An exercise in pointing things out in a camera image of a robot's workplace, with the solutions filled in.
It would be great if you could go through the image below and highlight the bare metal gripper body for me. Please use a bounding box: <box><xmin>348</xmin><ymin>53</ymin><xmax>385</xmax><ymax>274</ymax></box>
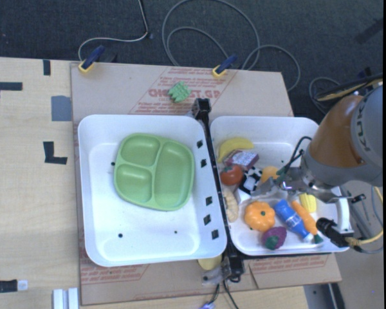
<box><xmin>277</xmin><ymin>167</ymin><xmax>336</xmax><ymax>203</ymax></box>

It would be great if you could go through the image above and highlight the orange toy fruit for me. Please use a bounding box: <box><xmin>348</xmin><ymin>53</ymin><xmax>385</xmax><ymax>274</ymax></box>
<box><xmin>260</xmin><ymin>165</ymin><xmax>281</xmax><ymax>185</ymax></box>

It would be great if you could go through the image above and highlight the black and white checkered block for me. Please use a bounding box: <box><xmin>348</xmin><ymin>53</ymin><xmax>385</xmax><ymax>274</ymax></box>
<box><xmin>238</xmin><ymin>167</ymin><xmax>264</xmax><ymax>196</ymax></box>

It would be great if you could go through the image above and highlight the orange pumpkin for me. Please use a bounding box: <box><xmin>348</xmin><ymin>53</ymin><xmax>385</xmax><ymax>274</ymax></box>
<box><xmin>243</xmin><ymin>201</ymin><xmax>277</xmax><ymax>232</ymax></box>

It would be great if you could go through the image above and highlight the yellow corn cob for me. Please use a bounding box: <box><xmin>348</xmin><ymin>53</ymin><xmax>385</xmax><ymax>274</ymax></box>
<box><xmin>299</xmin><ymin>192</ymin><xmax>318</xmax><ymax>214</ymax></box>

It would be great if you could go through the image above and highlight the beige toy bread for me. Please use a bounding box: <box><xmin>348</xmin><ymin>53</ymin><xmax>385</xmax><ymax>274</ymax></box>
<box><xmin>223</xmin><ymin>188</ymin><xmax>240</xmax><ymax>223</ymax></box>

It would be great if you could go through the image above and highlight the red tomato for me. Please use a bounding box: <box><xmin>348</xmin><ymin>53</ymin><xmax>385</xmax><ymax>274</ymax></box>
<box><xmin>219</xmin><ymin>163</ymin><xmax>244</xmax><ymax>187</ymax></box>

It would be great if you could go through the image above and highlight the purple and red packet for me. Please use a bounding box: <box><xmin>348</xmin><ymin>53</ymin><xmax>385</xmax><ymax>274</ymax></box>
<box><xmin>224</xmin><ymin>149</ymin><xmax>260</xmax><ymax>171</ymax></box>

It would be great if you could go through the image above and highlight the blue plastic bottle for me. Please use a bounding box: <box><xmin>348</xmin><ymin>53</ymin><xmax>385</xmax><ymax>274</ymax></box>
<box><xmin>273</xmin><ymin>198</ymin><xmax>314</xmax><ymax>243</ymax></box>

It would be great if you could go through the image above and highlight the orange carrot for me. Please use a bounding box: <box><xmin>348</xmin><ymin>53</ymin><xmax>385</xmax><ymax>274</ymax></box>
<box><xmin>291</xmin><ymin>200</ymin><xmax>324</xmax><ymax>245</ymax></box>

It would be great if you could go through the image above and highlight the purple eggplant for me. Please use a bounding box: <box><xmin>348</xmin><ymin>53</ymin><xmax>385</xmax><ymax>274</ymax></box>
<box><xmin>261</xmin><ymin>226</ymin><xmax>288</xmax><ymax>251</ymax></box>

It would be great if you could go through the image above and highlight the white plastic tray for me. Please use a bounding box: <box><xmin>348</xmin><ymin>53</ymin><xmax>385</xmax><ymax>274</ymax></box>
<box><xmin>209</xmin><ymin>115</ymin><xmax>352</xmax><ymax>257</ymax></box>
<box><xmin>77</xmin><ymin>114</ymin><xmax>228</xmax><ymax>268</ymax></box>

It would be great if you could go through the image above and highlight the yellow banana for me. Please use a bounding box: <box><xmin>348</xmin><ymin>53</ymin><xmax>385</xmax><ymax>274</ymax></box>
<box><xmin>216</xmin><ymin>136</ymin><xmax>255</xmax><ymax>164</ymax></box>

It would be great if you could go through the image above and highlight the yellow toy lemon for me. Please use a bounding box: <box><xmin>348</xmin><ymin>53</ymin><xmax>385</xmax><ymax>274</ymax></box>
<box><xmin>197</xmin><ymin>254</ymin><xmax>223</xmax><ymax>271</ymax></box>

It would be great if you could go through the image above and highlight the green divided plate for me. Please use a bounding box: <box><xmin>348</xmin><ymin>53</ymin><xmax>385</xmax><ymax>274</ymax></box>
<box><xmin>113</xmin><ymin>132</ymin><xmax>196</xmax><ymax>212</ymax></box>

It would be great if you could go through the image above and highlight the green toy broccoli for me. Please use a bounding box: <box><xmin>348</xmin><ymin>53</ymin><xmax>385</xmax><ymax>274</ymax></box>
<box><xmin>167</xmin><ymin>80</ymin><xmax>192</xmax><ymax>104</ymax></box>

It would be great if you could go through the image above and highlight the brown cardboard board red print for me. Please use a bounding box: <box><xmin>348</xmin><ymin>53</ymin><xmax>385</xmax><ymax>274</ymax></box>
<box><xmin>69</xmin><ymin>62</ymin><xmax>343</xmax><ymax>306</ymax></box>

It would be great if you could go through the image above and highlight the black cylinder on white bracket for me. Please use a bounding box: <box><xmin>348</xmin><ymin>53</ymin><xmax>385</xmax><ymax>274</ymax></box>
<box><xmin>315</xmin><ymin>185</ymin><xmax>367</xmax><ymax>248</ymax></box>

